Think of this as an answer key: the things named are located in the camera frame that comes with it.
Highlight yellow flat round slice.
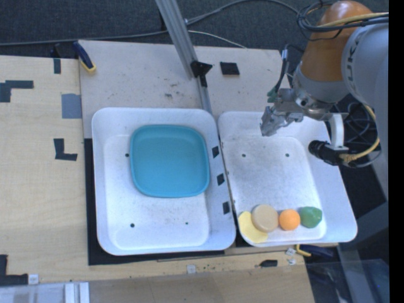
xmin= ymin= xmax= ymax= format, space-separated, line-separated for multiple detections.
xmin=237 ymin=211 xmax=270 ymax=244

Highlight orange ball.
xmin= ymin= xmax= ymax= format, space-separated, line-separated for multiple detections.
xmin=278 ymin=208 xmax=301 ymax=232

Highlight pale wood board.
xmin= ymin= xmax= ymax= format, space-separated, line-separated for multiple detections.
xmin=78 ymin=39 xmax=339 ymax=266

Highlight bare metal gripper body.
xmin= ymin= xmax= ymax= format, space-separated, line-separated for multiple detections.
xmin=272 ymin=88 xmax=335 ymax=121

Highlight white plastic tray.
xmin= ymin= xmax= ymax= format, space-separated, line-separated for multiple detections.
xmin=91 ymin=107 xmax=237 ymax=256
xmin=217 ymin=110 xmax=359 ymax=249

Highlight blue plate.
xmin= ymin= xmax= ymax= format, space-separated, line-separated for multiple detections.
xmin=129 ymin=124 xmax=211 ymax=199

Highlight beige round biscuit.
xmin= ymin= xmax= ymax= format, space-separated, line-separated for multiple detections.
xmin=251 ymin=204 xmax=280 ymax=234

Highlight black cylinder on white bracket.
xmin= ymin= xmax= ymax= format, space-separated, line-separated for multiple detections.
xmin=308 ymin=113 xmax=350 ymax=167

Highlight green rounded toy food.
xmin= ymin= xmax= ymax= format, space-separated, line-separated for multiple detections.
xmin=299 ymin=206 xmax=323 ymax=229

